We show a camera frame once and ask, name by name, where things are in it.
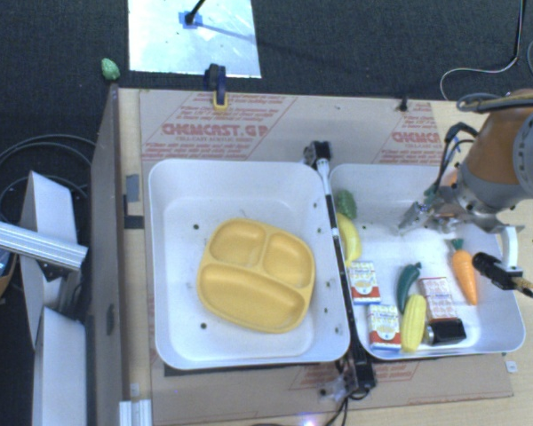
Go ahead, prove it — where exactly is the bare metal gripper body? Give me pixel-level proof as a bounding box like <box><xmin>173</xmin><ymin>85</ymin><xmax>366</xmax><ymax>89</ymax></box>
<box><xmin>425</xmin><ymin>185</ymin><xmax>526</xmax><ymax>239</ymax></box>

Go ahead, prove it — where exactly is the orange carrot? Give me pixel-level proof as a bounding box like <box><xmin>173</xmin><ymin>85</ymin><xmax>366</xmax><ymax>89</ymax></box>
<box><xmin>449</xmin><ymin>237</ymin><xmax>479</xmax><ymax>307</ymax></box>

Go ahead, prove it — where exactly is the yellow banana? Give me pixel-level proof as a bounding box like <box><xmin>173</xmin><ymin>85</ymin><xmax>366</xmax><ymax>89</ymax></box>
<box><xmin>335</xmin><ymin>211</ymin><xmax>363</xmax><ymax>268</ymax></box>

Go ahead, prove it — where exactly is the green broccoli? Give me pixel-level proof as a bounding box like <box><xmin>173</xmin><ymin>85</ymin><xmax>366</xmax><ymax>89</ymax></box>
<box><xmin>334</xmin><ymin>188</ymin><xmax>359</xmax><ymax>219</ymax></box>

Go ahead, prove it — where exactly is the dark green pepper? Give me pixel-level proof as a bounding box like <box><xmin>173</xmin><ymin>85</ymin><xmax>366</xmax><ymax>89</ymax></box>
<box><xmin>396</xmin><ymin>261</ymin><xmax>424</xmax><ymax>315</ymax></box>

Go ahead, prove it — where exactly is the pink and white carton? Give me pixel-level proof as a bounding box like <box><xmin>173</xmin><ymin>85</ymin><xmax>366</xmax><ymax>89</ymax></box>
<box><xmin>417</xmin><ymin>276</ymin><xmax>461</xmax><ymax>324</ymax></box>

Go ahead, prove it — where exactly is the thin black and white rod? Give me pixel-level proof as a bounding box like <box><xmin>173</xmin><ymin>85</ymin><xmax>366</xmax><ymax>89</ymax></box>
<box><xmin>317</xmin><ymin>157</ymin><xmax>363</xmax><ymax>366</ymax></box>

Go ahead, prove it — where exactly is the red and white carton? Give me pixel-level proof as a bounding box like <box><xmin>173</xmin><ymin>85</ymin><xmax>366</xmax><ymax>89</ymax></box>
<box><xmin>366</xmin><ymin>304</ymin><xmax>402</xmax><ymax>351</ymax></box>
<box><xmin>347</xmin><ymin>260</ymin><xmax>382</xmax><ymax>306</ymax></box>

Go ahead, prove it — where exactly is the yellow corn cob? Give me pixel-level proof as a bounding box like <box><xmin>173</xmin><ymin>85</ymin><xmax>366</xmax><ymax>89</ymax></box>
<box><xmin>400</xmin><ymin>293</ymin><xmax>428</xmax><ymax>353</ymax></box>

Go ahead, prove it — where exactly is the black box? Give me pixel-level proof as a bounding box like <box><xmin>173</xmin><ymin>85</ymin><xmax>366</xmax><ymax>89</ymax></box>
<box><xmin>425</xmin><ymin>318</ymin><xmax>468</xmax><ymax>347</ymax></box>

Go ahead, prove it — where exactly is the white plastic tray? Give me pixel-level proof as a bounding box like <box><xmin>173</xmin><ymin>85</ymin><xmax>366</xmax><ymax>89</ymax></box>
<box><xmin>147</xmin><ymin>158</ymin><xmax>352</xmax><ymax>371</ymax></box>
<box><xmin>329</xmin><ymin>162</ymin><xmax>528</xmax><ymax>362</ymax></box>

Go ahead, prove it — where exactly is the yellow divided plate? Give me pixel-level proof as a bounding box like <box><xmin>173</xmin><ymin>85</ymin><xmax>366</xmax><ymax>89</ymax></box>
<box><xmin>195</xmin><ymin>217</ymin><xmax>317</xmax><ymax>335</ymax></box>

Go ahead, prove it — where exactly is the brown cardboard board red print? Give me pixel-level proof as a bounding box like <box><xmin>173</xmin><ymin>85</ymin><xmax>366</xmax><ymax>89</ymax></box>
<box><xmin>139</xmin><ymin>88</ymin><xmax>515</xmax><ymax>422</ymax></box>

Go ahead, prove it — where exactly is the green lumpy toy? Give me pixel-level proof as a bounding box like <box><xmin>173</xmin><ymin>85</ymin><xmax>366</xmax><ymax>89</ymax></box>
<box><xmin>100</xmin><ymin>57</ymin><xmax>122</xmax><ymax>81</ymax></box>

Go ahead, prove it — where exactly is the black cylinder on white bracket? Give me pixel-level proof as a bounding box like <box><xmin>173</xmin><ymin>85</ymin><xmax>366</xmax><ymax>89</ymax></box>
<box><xmin>471</xmin><ymin>224</ymin><xmax>525</xmax><ymax>291</ymax></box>

